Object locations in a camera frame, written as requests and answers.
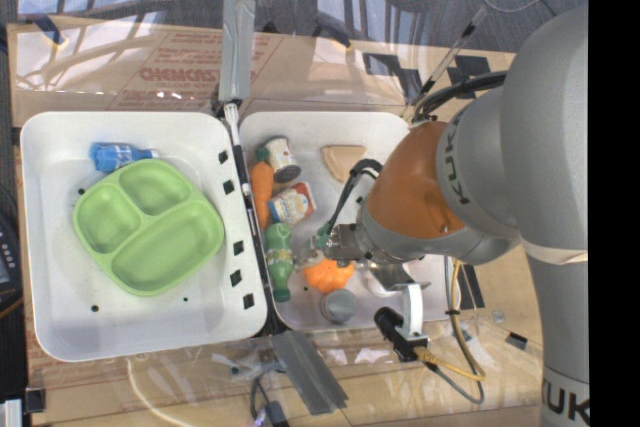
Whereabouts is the black cylinder on white bracket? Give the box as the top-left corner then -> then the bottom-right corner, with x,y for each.
373,282 -> 431,363

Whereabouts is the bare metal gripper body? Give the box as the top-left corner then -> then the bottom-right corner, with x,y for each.
323,222 -> 374,265

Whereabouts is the blue plastic bottle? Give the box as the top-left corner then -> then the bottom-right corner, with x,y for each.
89,141 -> 161,174

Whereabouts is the tan bread slice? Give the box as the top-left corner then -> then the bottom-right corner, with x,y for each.
320,144 -> 368,184

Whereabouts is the orange carrot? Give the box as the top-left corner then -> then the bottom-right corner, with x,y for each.
249,146 -> 276,232

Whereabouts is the orange pumpkin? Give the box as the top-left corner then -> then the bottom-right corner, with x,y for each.
302,258 -> 356,295

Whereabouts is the brown cardboard board red print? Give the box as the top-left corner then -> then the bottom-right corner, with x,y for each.
6,14 -> 545,427

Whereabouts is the white plastic tray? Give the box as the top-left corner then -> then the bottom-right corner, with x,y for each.
238,110 -> 455,334
19,110 -> 269,363

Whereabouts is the white can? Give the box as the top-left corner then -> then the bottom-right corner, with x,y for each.
262,136 -> 303,184

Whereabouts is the thin black and white rod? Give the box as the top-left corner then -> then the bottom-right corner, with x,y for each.
222,101 -> 277,311

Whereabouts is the green divided plate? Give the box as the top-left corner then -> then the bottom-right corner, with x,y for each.
72,158 -> 226,298

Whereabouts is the green bottle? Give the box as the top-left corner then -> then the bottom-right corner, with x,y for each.
263,221 -> 296,303

